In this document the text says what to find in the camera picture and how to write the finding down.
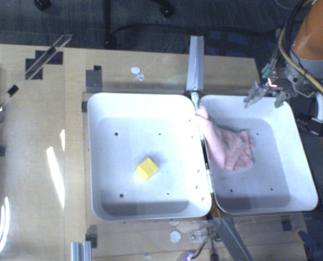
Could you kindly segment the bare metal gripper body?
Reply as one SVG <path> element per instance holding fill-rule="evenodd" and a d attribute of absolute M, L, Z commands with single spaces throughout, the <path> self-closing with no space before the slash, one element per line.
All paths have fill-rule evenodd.
<path fill-rule="evenodd" d="M 312 97 L 315 94 L 311 83 L 290 65 L 274 68 L 267 77 L 266 87 L 274 95 L 285 94 L 294 97 L 299 94 L 304 97 Z"/>

